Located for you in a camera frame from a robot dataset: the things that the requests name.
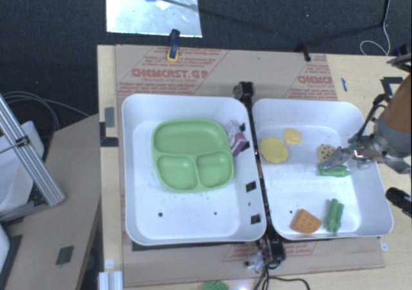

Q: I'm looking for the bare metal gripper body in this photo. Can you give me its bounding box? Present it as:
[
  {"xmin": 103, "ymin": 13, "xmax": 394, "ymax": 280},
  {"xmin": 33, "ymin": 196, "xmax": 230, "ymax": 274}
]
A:
[{"xmin": 349, "ymin": 135, "xmax": 392, "ymax": 171}]

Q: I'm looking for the beige chocolate chip cookie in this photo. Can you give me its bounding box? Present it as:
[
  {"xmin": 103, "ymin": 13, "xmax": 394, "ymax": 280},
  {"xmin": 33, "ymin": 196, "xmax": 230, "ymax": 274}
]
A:
[{"xmin": 316, "ymin": 143, "xmax": 334, "ymax": 162}]

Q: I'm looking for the green pea pod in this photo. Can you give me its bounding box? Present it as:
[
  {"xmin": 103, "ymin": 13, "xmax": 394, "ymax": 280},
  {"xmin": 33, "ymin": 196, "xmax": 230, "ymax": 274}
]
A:
[{"xmin": 317, "ymin": 162, "xmax": 351, "ymax": 178}]

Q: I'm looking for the white plastic tray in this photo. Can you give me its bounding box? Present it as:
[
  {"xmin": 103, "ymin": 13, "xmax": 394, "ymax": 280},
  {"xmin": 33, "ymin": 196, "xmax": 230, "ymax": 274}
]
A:
[
  {"xmin": 121, "ymin": 93, "xmax": 268, "ymax": 247},
  {"xmin": 252, "ymin": 98, "xmax": 395, "ymax": 240}
]

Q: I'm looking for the small yellow round biscuit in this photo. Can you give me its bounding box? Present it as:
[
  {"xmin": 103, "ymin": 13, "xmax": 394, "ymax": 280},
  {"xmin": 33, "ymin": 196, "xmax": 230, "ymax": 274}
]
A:
[{"xmin": 283, "ymin": 128, "xmax": 302, "ymax": 146}]

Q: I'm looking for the green bean bundle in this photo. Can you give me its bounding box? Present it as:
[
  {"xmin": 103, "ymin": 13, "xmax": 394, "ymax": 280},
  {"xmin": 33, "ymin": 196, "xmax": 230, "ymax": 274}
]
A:
[{"xmin": 326, "ymin": 198, "xmax": 345, "ymax": 235}]

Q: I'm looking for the large yellow round biscuit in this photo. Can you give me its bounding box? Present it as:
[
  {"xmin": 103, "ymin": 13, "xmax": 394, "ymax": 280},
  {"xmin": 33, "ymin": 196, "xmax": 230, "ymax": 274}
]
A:
[{"xmin": 259, "ymin": 137, "xmax": 290, "ymax": 164}]

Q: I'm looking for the orange waffle piece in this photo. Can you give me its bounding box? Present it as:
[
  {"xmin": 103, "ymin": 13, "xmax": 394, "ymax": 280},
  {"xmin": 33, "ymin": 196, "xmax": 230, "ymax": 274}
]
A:
[{"xmin": 290, "ymin": 208, "xmax": 323, "ymax": 235}]

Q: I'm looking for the thin black rod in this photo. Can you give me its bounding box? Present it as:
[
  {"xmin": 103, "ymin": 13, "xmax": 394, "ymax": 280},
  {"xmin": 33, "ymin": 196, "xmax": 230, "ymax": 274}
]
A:
[{"xmin": 244, "ymin": 97, "xmax": 277, "ymax": 242}]

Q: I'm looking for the purple and pink carton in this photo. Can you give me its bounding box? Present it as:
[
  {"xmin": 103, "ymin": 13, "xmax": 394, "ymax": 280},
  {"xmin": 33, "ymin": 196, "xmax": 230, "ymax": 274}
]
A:
[{"xmin": 225, "ymin": 119, "xmax": 250, "ymax": 157}]

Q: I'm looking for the green divided plate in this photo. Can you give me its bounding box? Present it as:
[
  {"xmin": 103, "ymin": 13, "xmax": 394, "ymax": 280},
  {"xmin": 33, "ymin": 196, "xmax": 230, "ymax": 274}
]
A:
[{"xmin": 151, "ymin": 118, "xmax": 235, "ymax": 193}]

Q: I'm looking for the green ribbed toy leaf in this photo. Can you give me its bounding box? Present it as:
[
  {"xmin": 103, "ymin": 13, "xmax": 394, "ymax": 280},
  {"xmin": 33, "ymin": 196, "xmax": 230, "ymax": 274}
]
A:
[{"xmin": 202, "ymin": 280, "xmax": 230, "ymax": 290}]

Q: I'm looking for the brown cardboard board red print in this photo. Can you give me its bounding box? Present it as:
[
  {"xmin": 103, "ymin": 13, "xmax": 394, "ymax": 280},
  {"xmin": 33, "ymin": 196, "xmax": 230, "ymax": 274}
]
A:
[{"xmin": 114, "ymin": 44, "xmax": 386, "ymax": 288}]

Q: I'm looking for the black cylinder on white bracket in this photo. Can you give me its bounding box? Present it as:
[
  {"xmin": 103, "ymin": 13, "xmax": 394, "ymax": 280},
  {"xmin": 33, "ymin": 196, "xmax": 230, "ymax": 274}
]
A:
[{"xmin": 384, "ymin": 155, "xmax": 412, "ymax": 218}]

